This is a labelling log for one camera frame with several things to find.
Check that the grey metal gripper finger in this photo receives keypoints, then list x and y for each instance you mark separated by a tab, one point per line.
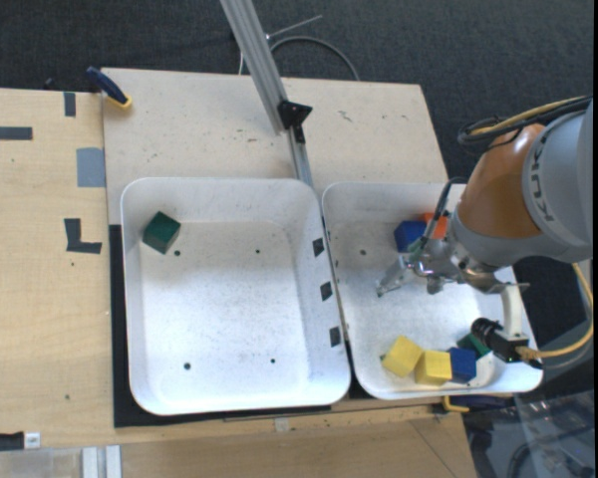
396	272
401	283

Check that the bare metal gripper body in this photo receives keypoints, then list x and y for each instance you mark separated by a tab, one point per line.
446	262

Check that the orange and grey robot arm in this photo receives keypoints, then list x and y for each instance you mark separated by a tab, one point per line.
508	187

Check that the white plastic tray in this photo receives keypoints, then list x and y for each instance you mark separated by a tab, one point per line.
229	307
418	311

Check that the orange cube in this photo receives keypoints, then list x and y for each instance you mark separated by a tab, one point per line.
439	224

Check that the blue cube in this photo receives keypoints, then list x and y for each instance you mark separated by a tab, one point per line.
407	234
463	364

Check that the yellow cube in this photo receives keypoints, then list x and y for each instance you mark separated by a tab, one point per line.
433	367
401	356

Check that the green cube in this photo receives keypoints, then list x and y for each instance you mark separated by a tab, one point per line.
473	345
160	233

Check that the pale wood board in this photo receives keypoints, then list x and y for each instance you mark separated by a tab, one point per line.
204	127

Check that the black cylinder on white bracket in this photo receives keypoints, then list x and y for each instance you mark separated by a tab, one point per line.
498	339

